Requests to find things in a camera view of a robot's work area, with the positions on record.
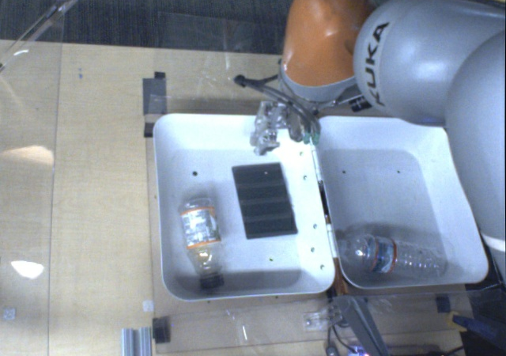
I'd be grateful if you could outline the black ribbed rectangular pad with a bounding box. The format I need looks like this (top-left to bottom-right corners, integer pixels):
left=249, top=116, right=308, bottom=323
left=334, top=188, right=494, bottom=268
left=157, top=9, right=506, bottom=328
left=231, top=161, right=299, bottom=240

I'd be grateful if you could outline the clear bottle with orange label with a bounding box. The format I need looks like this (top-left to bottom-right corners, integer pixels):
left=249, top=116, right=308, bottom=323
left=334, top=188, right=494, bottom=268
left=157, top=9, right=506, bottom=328
left=177, top=195, right=226, bottom=291

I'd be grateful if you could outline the clear plastic bottle, dark label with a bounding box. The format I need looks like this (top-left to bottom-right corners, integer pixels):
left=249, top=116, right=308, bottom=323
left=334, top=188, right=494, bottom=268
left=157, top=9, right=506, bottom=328
left=337, top=225, right=448, bottom=281

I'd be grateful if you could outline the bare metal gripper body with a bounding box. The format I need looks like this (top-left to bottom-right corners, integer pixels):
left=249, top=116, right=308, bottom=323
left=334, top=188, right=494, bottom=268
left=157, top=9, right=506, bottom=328
left=255, top=99, right=308, bottom=143

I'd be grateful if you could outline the white plastic tray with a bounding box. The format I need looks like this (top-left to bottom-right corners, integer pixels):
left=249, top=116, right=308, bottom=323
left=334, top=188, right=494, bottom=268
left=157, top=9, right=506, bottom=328
left=315, top=115, right=490, bottom=290
left=152, top=112, right=338, bottom=303

